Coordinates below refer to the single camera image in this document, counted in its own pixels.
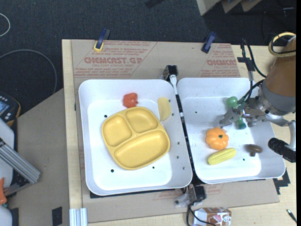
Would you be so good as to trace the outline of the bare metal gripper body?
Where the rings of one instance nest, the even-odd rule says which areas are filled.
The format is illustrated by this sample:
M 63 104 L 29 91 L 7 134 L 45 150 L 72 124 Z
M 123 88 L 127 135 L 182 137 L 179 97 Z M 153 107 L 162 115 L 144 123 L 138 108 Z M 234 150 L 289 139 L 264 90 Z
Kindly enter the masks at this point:
M 269 121 L 278 126 L 284 125 L 283 112 L 279 111 L 264 97 L 250 98 L 248 102 L 244 102 L 239 107 L 239 110 L 248 127 L 255 126 L 259 121 Z

